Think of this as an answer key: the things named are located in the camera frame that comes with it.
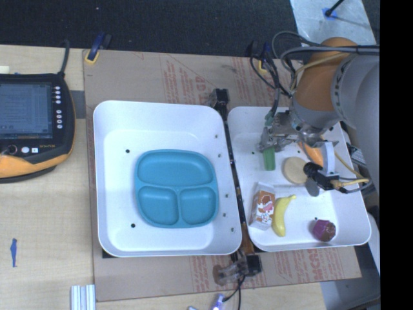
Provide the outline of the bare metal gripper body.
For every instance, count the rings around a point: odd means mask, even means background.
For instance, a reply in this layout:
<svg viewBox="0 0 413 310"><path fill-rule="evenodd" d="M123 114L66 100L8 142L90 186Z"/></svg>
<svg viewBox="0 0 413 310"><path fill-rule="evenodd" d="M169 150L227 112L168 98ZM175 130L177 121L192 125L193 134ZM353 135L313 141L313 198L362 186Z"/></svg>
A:
<svg viewBox="0 0 413 310"><path fill-rule="evenodd" d="M321 141L325 128L311 125L290 109L275 114L269 133L273 138L302 141L307 145L314 145Z"/></svg>

